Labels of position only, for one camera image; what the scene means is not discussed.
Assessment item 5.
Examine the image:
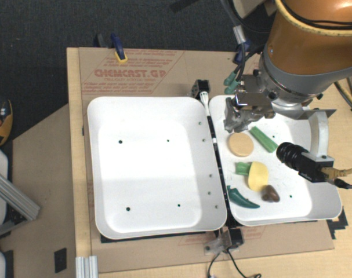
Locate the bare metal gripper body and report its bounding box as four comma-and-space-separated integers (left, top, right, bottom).
235, 74, 313, 120

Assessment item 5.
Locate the tan round biscuit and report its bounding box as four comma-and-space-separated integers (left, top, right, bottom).
228, 132, 255, 158

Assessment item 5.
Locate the light green celery stick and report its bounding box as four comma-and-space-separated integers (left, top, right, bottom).
248, 126, 279, 153

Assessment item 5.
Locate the thin black and white rod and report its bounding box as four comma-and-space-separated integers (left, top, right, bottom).
199, 90, 232, 229

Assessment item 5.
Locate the short green celery piece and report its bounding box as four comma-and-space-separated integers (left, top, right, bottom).
234, 162, 253, 177

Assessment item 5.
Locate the yellow oval toy slice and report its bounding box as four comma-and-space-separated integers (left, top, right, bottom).
245, 160, 270, 193

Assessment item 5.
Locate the dark green chili pepper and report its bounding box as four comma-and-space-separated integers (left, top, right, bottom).
226, 184, 261, 210

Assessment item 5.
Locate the brown toy lump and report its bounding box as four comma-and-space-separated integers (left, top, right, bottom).
261, 184, 281, 203

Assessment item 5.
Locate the white plastic tray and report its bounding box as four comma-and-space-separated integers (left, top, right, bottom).
208, 94, 343, 227
86, 96, 228, 240

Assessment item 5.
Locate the brown cardboard board red print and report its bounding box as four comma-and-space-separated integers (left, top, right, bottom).
78, 47, 336, 273

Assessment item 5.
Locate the black cylinder on white bracket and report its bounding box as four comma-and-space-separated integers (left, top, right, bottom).
275, 108, 338, 183

